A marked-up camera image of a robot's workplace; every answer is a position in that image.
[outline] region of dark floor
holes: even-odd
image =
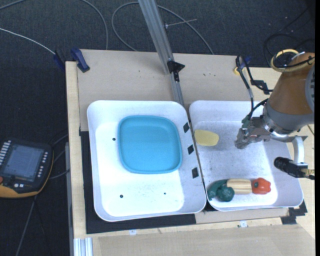
[[[112,30],[114,11],[126,0],[89,0],[103,15],[108,29],[108,50],[131,51]],[[3,8],[0,29],[33,39],[69,60],[70,49],[106,48],[106,31],[99,14],[82,0],[25,0]],[[203,36],[216,55],[251,56],[252,67],[268,67],[277,51],[295,48],[315,51],[315,0],[158,0]],[[167,24],[181,20],[160,9]],[[118,34],[138,51],[154,51],[137,4],[121,8],[114,16]],[[186,24],[170,26],[168,38],[174,53],[211,54]],[[54,142],[67,133],[65,74],[53,54],[43,47],[0,30],[0,139],[16,137],[34,142]],[[58,155],[67,139],[54,149]],[[53,174],[65,171],[65,160]],[[69,255],[66,177],[49,180],[38,195],[21,245],[20,256]],[[14,256],[33,198],[0,199],[0,254]]]

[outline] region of yellow sponge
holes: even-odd
[[[197,129],[194,131],[195,141],[201,146],[215,146],[219,141],[219,135],[208,130]]]

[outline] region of white tray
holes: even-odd
[[[127,116],[158,116],[177,127],[182,164],[163,174],[140,174],[126,170],[119,157],[117,131]],[[98,216],[109,222],[200,212],[206,204],[186,110],[173,101],[98,100],[87,109],[93,202]]]
[[[214,181],[230,178],[262,177],[271,182],[268,194],[235,195],[230,202],[214,198],[209,203],[219,211],[299,206],[303,200],[299,180],[274,167],[276,157],[291,159],[285,143],[261,141],[245,149],[238,149],[234,144],[241,120],[250,112],[250,106],[246,101],[199,100],[189,108],[194,131],[201,129],[219,135],[216,146],[196,145],[206,188]],[[262,107],[253,116],[261,114]]]

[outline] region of table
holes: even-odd
[[[66,62],[66,90],[70,148],[70,235],[75,255],[86,248],[94,256],[112,255],[315,255],[314,181],[301,179],[306,216],[283,225],[288,208],[229,212],[199,212],[196,224],[87,234],[82,148],[79,131],[88,130],[87,107],[96,100],[172,101],[170,78],[155,52],[82,50],[90,71]],[[247,101],[248,93],[233,73],[235,56],[174,54],[186,67],[180,84],[186,110],[196,100]],[[270,89],[280,74],[271,68],[252,68],[252,76]],[[254,99],[266,98],[252,87]],[[314,125],[304,127],[305,162],[314,169]]]

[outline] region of device screen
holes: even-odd
[[[43,153],[41,148],[15,144],[2,173],[33,182]]]

